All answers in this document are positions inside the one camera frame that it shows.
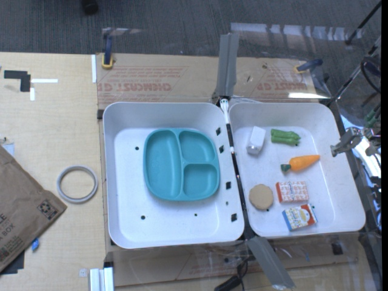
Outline orange carrot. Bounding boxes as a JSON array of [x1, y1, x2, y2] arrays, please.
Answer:
[[280, 154, 321, 173]]

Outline white plastic tray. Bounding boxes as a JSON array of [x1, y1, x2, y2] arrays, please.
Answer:
[[102, 101, 246, 250], [227, 101, 367, 239]]

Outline green bean pods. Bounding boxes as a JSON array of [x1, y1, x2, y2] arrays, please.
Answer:
[[270, 128, 301, 147]]

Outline orange and white carton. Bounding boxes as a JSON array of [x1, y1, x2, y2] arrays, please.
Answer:
[[275, 180, 310, 204]]

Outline blue yellow red carton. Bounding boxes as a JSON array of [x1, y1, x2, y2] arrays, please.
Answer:
[[281, 204, 318, 232]]

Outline tan round biscuit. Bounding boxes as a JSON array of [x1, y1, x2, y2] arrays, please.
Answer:
[[249, 184, 275, 211]]

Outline blue divided plate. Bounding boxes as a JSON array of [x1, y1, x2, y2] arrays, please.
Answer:
[[142, 128, 221, 202]]

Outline brown cardboard board red print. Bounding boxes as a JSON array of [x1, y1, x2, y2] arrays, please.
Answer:
[[95, 52, 366, 287]]

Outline black caster wheel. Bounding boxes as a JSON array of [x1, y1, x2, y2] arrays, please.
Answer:
[[81, 0, 99, 15]]

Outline white tape ring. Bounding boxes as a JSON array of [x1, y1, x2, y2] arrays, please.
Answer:
[[56, 165, 99, 205]]

